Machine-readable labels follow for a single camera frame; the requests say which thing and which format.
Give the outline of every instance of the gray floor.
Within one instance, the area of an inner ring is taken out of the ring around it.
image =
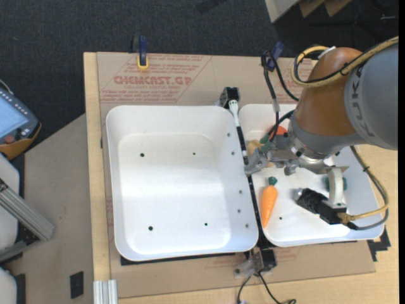
[[[0,79],[41,120],[37,144],[84,113],[85,51],[128,51],[133,34],[150,53],[260,56],[278,41],[287,57],[312,44],[364,50],[399,22],[355,19],[398,12],[399,0],[354,0],[332,18],[294,6],[271,24],[265,0],[0,0]]]

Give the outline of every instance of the blue clamp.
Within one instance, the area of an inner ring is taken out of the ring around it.
[[[284,44],[281,42],[277,42],[271,51],[271,55],[273,59],[277,61],[278,57],[281,55],[282,51],[284,50]],[[271,58],[267,61],[267,68],[270,72],[273,72],[275,69],[275,64]]]
[[[149,62],[148,62],[147,56],[146,56],[146,37],[140,35],[138,37],[138,40],[139,40],[139,45],[138,45],[139,56],[137,57],[138,67],[139,68],[148,68]]]

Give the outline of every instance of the orange carrot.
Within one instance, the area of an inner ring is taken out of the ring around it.
[[[273,185],[267,186],[263,191],[263,196],[261,198],[261,223],[263,227],[267,226],[270,219],[277,199],[277,194],[277,189]]]

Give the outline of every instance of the wooden table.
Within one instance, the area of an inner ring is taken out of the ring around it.
[[[111,279],[104,193],[103,152],[100,148],[101,118],[97,74],[97,53],[84,53],[85,100],[89,152],[89,183],[92,222],[94,280]],[[384,184],[390,196],[390,217],[386,227],[391,247],[378,252],[377,272],[269,285],[278,301],[295,298],[302,303],[399,303],[397,152],[362,146],[361,153]],[[129,303],[236,303],[239,288],[212,289],[188,293],[120,299]],[[242,298],[248,303],[273,303],[263,286],[247,286]]]

